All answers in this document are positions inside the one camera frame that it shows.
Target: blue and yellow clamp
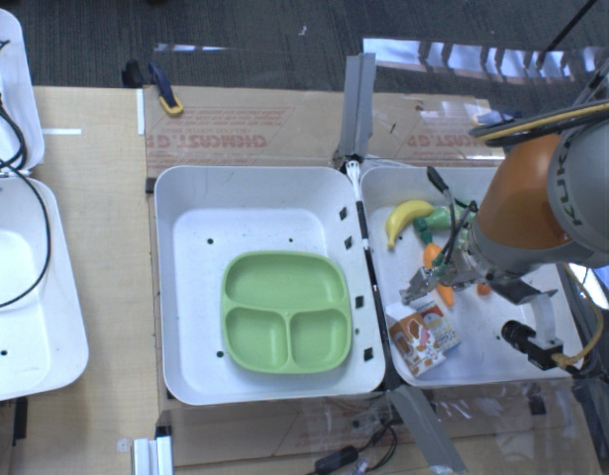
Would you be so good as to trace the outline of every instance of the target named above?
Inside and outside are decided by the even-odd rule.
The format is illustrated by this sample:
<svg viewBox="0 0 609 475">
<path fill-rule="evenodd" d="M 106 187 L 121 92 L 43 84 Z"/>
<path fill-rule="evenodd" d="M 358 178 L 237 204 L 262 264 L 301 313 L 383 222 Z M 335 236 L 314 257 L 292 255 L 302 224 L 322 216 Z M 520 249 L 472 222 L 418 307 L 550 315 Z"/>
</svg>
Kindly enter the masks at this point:
<svg viewBox="0 0 609 475">
<path fill-rule="evenodd" d="M 152 82 L 158 86 L 158 101 L 169 116 L 178 116 L 183 112 L 183 104 L 172 91 L 167 76 L 157 63 L 148 63 L 148 72 L 151 74 Z"/>
</svg>

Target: white plastic tray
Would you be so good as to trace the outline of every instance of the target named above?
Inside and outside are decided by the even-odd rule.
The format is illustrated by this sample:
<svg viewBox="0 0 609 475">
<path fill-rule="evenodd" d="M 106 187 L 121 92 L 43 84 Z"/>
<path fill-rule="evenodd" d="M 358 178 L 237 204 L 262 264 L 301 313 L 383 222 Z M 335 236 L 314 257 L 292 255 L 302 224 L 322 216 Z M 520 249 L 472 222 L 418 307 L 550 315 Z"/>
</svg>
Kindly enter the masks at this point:
<svg viewBox="0 0 609 475">
<path fill-rule="evenodd" d="M 29 150 L 28 167 L 42 161 L 44 141 L 20 23 L 0 9 L 0 91 Z M 15 138 L 0 119 L 0 157 L 11 156 Z M 77 291 L 52 191 L 30 180 L 42 196 L 51 226 L 51 262 L 38 287 L 0 309 L 0 401 L 63 387 L 88 360 Z M 16 297 L 39 276 L 47 251 L 43 212 L 19 177 L 0 177 L 0 303 Z"/>
<path fill-rule="evenodd" d="M 324 167 L 179 166 L 159 177 L 154 198 L 163 375 L 178 400 L 212 405 L 350 395 L 380 384 L 381 338 L 355 195 L 343 174 Z M 223 273 L 236 256 L 255 250 L 315 252 L 342 268 L 353 339 L 339 367 L 264 374 L 239 366 L 227 353 L 220 315 Z"/>
<path fill-rule="evenodd" d="M 478 205 L 489 186 L 494 168 L 442 168 L 439 172 L 459 199 L 475 200 Z M 409 280 L 423 265 L 423 244 L 410 225 L 393 250 L 387 249 L 385 221 L 394 207 L 408 199 L 425 199 L 435 206 L 443 206 L 442 194 L 428 181 L 423 167 L 376 167 L 366 172 L 361 180 L 369 241 L 384 308 L 400 302 L 399 291 L 409 286 Z M 435 235 L 434 241 L 443 245 L 447 235 Z M 564 341 L 564 352 L 578 353 L 579 335 L 563 293 L 557 269 L 546 265 L 527 275 L 524 281 L 547 291 L 558 289 L 551 302 L 557 320 L 557 336 Z M 448 309 L 436 292 L 423 302 L 433 299 L 449 318 L 461 344 L 447 352 L 443 364 L 415 377 L 409 371 L 396 347 L 392 356 L 399 375 L 417 387 L 444 387 L 483 384 L 516 380 L 564 378 L 560 369 L 543 371 L 527 360 L 527 356 L 501 338 L 502 326 L 517 320 L 533 329 L 535 321 L 530 305 L 514 306 L 495 293 L 480 297 L 475 287 L 455 293 L 456 303 Z"/>
</svg>

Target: snack package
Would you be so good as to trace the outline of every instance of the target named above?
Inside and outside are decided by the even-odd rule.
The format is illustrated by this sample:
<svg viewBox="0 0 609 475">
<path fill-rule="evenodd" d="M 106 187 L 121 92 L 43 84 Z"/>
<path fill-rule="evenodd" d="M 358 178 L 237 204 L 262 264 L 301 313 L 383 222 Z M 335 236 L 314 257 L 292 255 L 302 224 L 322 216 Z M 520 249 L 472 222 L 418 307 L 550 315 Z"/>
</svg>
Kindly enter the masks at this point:
<svg viewBox="0 0 609 475">
<path fill-rule="evenodd" d="M 436 343 L 442 351 L 447 351 L 460 344 L 460 338 L 436 302 L 430 301 L 419 307 L 417 312 L 423 317 L 425 325 L 436 338 Z"/>
<path fill-rule="evenodd" d="M 423 316 L 413 308 L 391 305 L 386 309 L 390 338 L 414 376 L 445 362 L 445 354 Z"/>
</svg>

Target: white strip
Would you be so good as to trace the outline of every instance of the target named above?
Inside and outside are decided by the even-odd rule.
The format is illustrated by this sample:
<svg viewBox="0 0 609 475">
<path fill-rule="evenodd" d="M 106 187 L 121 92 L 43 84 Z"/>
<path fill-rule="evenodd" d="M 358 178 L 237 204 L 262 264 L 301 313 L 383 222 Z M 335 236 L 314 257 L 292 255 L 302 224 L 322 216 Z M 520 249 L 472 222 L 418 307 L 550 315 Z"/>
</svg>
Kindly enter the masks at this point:
<svg viewBox="0 0 609 475">
<path fill-rule="evenodd" d="M 146 120 L 144 119 L 144 90 L 137 90 L 137 135 L 142 136 L 146 131 Z"/>
<path fill-rule="evenodd" d="M 43 129 L 45 136 L 81 136 L 81 129 Z"/>
</svg>

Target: banana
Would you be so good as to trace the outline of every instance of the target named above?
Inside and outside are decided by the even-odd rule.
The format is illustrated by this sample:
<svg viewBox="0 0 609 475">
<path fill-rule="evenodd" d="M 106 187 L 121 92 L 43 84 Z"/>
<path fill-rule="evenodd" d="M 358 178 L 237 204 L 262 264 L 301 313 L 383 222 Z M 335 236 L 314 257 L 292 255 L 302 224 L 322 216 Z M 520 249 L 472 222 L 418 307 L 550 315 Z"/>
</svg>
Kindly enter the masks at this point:
<svg viewBox="0 0 609 475">
<path fill-rule="evenodd" d="M 387 247 L 394 247 L 396 239 L 408 224 L 418 217 L 429 217 L 434 209 L 432 204 L 422 199 L 411 199 L 396 206 L 385 221 Z"/>
</svg>

